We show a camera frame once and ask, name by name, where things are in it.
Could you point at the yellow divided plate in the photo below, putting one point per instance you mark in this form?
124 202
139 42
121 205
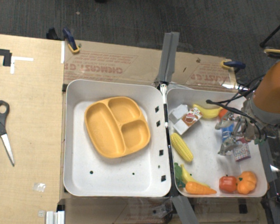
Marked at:
104 130

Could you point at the blue carton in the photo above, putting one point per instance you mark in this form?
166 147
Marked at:
227 133

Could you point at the small orange fruit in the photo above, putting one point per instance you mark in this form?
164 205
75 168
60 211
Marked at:
223 113

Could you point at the orange carrot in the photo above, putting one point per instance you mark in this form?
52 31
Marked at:
198 188

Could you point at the orange pumpkin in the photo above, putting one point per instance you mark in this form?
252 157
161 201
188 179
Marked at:
246 182

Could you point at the white plastic tray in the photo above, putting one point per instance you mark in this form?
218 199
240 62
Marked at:
115 177
207 148

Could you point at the red bell pepper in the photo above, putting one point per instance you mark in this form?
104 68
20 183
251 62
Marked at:
227 184

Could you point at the yellow corn cob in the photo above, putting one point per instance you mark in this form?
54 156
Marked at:
181 147

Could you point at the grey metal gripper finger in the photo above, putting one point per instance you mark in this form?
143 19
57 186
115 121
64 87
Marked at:
228 145
223 121

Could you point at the yellow banana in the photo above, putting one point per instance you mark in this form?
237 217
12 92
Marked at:
208 112
186 176

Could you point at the green leafy vegetable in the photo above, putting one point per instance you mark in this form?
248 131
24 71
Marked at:
178 173

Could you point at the pink and white carton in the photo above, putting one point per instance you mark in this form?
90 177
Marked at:
243 152

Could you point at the thin black and white rod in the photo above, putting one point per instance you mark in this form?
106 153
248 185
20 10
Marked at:
166 122

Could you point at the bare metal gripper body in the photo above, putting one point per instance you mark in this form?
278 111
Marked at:
245 128

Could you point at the brown cardboard board red print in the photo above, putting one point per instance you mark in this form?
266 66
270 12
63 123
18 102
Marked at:
124 64

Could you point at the white carton with cake print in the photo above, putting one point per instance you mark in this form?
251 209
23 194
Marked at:
188 120

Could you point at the plain white carton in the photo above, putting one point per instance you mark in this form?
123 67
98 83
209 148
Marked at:
178 113

